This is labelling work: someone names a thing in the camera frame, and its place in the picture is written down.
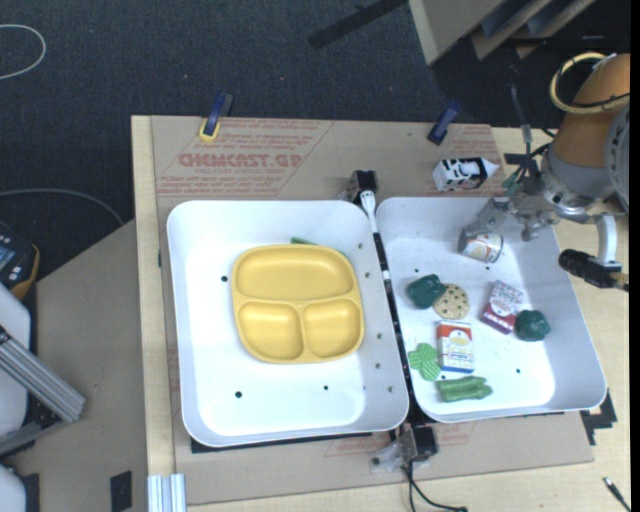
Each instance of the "can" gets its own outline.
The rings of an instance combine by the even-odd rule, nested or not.
[[[502,253],[503,243],[502,235],[482,233],[471,237],[463,231],[458,239],[458,252],[486,263],[495,263]]]

